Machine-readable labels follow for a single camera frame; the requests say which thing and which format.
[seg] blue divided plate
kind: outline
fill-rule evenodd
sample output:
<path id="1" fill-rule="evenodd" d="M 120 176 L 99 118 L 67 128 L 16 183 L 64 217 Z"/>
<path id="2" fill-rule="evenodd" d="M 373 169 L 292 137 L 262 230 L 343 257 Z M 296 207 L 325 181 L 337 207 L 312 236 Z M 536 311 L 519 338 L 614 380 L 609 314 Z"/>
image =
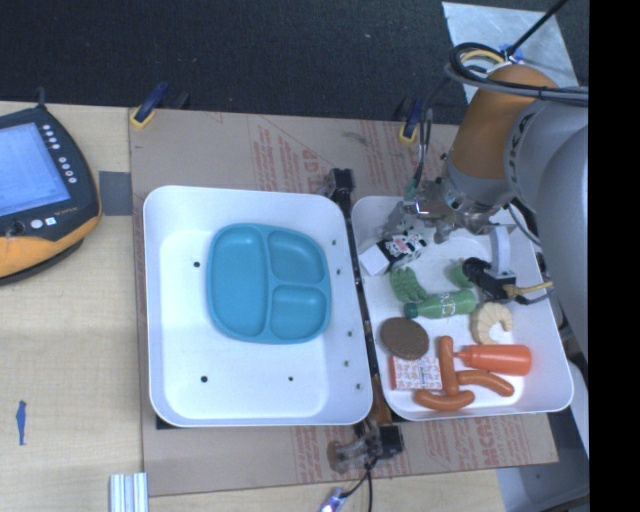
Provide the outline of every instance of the blue divided plate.
<path id="1" fill-rule="evenodd" d="M 318 336 L 331 312 L 322 248 L 297 231 L 231 224 L 213 237 L 207 305 L 228 336 L 262 343 L 301 343 Z"/>

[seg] brown sausage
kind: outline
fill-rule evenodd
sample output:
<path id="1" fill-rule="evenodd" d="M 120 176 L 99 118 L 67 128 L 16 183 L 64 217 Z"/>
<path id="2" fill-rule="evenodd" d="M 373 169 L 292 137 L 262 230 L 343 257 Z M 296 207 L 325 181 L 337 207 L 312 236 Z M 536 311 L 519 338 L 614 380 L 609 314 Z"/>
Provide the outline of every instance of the brown sausage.
<path id="1" fill-rule="evenodd" d="M 457 395 L 460 392 L 460 385 L 453 367 L 453 338 L 451 336 L 442 336 L 440 338 L 438 364 L 440 365 L 442 389 L 447 395 Z"/>
<path id="2" fill-rule="evenodd" d="M 456 372 L 456 377 L 461 386 L 476 384 L 495 391 L 500 396 L 511 396 L 515 392 L 513 385 L 502 377 L 498 377 L 485 370 L 461 370 Z"/>
<path id="3" fill-rule="evenodd" d="M 418 389 L 413 395 L 413 399 L 416 403 L 429 409 L 436 411 L 455 411 L 461 407 L 469 405 L 475 400 L 476 396 L 473 391 L 465 389 L 460 391 L 457 395 L 436 395 L 428 389 Z"/>

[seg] brown round cookie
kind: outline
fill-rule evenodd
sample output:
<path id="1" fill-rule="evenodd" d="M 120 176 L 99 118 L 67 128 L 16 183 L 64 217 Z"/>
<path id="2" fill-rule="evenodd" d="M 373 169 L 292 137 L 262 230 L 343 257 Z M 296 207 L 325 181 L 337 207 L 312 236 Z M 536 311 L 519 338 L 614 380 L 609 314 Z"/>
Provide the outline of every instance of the brown round cookie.
<path id="1" fill-rule="evenodd" d="M 429 335 L 415 320 L 387 318 L 380 326 L 380 341 L 401 359 L 420 359 L 429 350 Z"/>

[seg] cardboard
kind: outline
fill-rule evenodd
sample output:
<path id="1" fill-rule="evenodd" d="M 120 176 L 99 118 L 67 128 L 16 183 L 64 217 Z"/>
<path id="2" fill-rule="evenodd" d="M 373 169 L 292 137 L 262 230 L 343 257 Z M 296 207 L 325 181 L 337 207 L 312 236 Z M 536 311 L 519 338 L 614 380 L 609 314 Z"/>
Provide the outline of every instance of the cardboard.
<path id="1" fill-rule="evenodd" d="M 332 168 L 353 170 L 353 203 L 403 194 L 415 147 L 398 142 L 399 123 L 158 110 L 129 128 L 138 306 L 144 470 L 150 496 L 344 481 L 328 445 L 349 444 L 352 427 L 167 428 L 149 401 L 142 205 L 163 185 L 317 193 Z M 436 125 L 425 179 L 441 174 L 456 127 Z M 405 450 L 374 478 L 556 462 L 546 414 L 400 423 Z"/>

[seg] table surface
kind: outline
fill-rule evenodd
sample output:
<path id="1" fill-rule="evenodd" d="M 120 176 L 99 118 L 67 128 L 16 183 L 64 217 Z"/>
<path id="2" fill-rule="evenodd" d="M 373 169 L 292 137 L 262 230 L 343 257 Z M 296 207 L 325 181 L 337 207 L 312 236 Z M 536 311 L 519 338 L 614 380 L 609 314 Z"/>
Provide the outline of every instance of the table surface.
<path id="1" fill-rule="evenodd" d="M 0 102 L 0 115 L 33 106 Z M 96 179 L 130 172 L 126 108 L 47 107 Z M 131 216 L 105 216 L 72 256 L 0 287 L 0 510 L 105 511 L 110 475 L 143 471 L 132 231 Z M 335 486 L 158 497 L 149 510 L 315 511 Z M 504 510 L 494 470 L 375 479 L 373 497 L 374 510 Z M 342 510 L 367 506 L 363 485 Z"/>

